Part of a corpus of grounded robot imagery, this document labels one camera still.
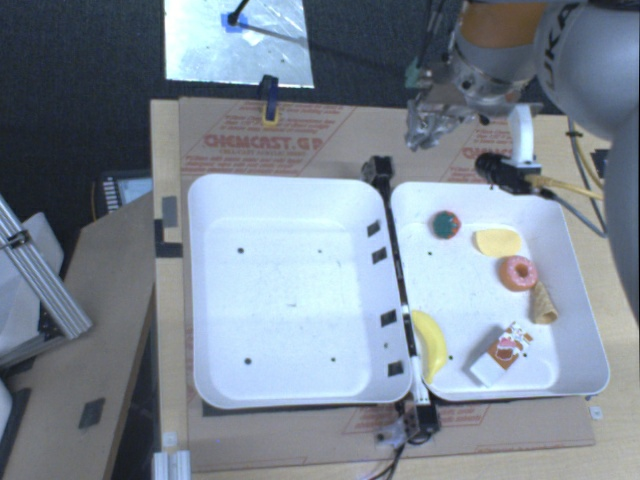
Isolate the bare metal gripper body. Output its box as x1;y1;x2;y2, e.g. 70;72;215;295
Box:
410;57;530;119

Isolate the brown cardboard board red print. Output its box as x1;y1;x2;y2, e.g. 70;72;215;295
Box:
177;96;597;473

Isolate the red and green strawberry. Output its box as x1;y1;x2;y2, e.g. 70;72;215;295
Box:
432;210;462;240

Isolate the yellow potato chip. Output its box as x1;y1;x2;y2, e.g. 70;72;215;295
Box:
474;227;523;259

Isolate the thin black and white rod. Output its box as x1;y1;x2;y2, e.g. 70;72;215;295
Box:
377;177;427;405

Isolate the pink frosted doughnut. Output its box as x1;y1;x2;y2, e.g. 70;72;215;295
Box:
499;255;540;292

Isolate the white plastic tray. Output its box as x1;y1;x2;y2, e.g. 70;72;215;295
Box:
187;173;414;410
389;181;611;402

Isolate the tan ice cream cone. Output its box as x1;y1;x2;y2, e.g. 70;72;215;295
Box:
530;280;558;325

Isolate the yellow banana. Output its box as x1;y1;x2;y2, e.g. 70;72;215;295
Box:
410;309;449;384

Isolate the white and brown carton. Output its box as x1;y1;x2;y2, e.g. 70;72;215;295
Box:
468;320;534;388

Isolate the black cylinder on white bracket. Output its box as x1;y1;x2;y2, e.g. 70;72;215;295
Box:
474;103;544;195

